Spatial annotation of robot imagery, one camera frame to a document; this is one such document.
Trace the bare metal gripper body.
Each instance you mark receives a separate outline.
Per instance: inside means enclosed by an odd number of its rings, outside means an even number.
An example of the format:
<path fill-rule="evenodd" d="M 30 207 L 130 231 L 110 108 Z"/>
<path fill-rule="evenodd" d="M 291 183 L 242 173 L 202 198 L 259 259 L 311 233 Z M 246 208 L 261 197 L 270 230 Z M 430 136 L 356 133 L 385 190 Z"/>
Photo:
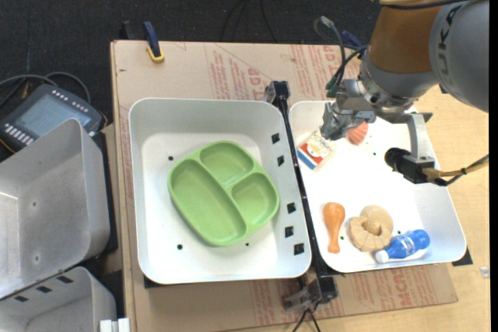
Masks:
<path fill-rule="evenodd" d="M 332 105 L 336 124 L 373 123 L 377 118 L 389 120 L 384 109 L 389 97 L 377 84 L 362 79 L 346 79 L 339 86 Z"/>

